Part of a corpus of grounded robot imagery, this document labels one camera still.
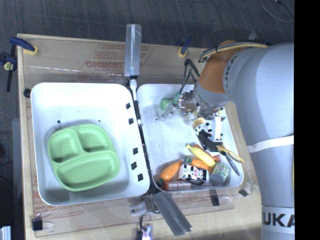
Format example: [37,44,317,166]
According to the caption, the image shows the green divided plate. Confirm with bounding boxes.
[47,123,121,192]

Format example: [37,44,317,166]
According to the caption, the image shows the small cow print carton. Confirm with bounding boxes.
[192,117,213,137]

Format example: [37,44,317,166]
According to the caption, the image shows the green toy vegetable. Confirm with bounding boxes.
[159,97,176,112]

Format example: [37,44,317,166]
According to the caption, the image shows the plump orange carrot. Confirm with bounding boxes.
[159,159,185,183]

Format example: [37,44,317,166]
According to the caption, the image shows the white plastic tray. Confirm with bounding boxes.
[136,83,245,194]
[30,81,151,207]

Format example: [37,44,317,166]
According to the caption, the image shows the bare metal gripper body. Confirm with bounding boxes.
[177,91,219,121]

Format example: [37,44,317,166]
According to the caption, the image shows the red brown packet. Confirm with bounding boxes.
[162,180,193,192]

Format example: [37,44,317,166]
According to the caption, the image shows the green and white can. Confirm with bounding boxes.
[209,161,231,187]

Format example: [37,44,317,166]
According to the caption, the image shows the yellow banana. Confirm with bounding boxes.
[185,143,217,169]

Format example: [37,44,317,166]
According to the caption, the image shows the orange carrot green top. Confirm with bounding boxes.
[183,155,214,174]

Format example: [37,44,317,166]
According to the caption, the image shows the large cow print carton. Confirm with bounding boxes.
[177,163,210,186]

